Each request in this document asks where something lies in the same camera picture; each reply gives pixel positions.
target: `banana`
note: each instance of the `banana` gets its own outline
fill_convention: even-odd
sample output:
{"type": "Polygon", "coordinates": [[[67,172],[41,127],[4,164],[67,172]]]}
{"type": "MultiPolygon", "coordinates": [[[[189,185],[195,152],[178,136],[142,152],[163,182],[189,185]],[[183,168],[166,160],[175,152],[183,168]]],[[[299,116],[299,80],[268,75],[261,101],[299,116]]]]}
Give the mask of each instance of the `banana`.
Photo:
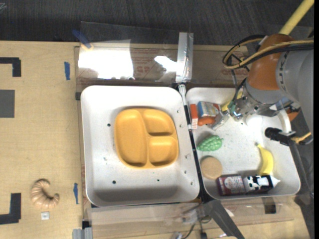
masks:
{"type": "Polygon", "coordinates": [[[263,148],[260,144],[258,144],[257,147],[260,149],[263,159],[263,166],[259,171],[259,175],[270,175],[273,172],[274,168],[273,155],[270,151],[263,148]]]}

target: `brown round object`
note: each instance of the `brown round object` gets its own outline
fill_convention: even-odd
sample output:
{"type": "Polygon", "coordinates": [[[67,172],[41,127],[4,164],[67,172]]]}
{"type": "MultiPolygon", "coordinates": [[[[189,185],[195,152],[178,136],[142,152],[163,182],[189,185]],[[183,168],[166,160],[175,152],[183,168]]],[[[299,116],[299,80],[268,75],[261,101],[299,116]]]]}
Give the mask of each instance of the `brown round object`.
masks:
{"type": "Polygon", "coordinates": [[[211,156],[202,159],[200,168],[203,176],[210,180],[216,180],[223,172],[220,161],[211,156]]]}

